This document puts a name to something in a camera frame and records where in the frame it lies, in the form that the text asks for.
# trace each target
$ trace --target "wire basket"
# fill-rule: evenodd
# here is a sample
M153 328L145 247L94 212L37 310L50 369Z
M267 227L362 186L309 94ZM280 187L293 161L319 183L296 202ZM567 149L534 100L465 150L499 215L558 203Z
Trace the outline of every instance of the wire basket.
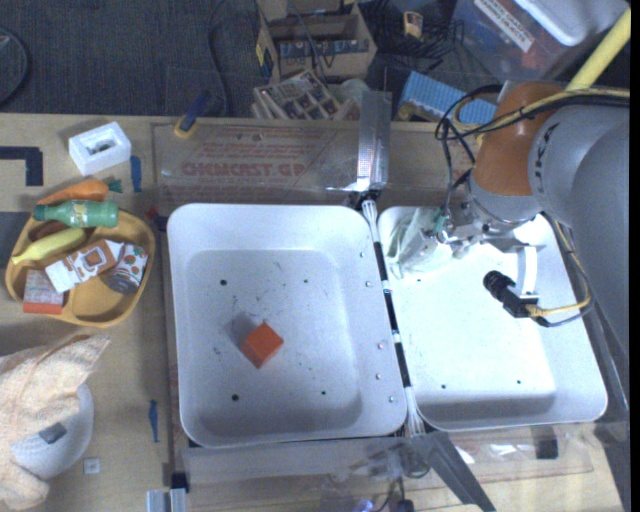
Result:
M389 0L374 0L360 6L378 53L402 67L418 72L435 69L464 38L461 21L424 17L422 37L406 36L403 13Z

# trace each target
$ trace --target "banana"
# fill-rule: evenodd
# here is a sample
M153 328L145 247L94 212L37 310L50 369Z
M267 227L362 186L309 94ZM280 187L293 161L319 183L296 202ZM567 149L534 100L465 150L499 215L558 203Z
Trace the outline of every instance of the banana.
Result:
M21 254L11 257L11 262L17 265L21 261L38 261L54 254L78 247L87 238L84 229L69 228L58 231L53 235L36 240Z

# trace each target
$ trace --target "metal bracket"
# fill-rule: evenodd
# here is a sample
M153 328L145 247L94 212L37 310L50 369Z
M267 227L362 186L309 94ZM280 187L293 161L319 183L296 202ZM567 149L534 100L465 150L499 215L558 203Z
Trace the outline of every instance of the metal bracket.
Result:
M438 473L464 505L477 505L483 512L496 512L446 432L417 436L411 439L411 443L423 461Z
M389 179L391 93L364 91L360 111L356 190L380 190Z
M187 512L186 489L147 491L147 512Z

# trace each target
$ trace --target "green bottle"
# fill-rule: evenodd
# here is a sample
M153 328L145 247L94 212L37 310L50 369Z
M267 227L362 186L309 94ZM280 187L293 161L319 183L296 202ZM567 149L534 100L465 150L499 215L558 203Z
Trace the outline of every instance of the green bottle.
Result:
M33 212L36 220L57 220L71 228L118 225L118 204L113 201L67 201L56 206L39 204Z

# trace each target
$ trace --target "yellow pole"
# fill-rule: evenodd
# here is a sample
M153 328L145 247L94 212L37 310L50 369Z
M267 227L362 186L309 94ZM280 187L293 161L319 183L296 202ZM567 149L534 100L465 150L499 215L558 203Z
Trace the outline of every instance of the yellow pole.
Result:
M591 87L630 38L631 8L629 7L569 82L566 90Z

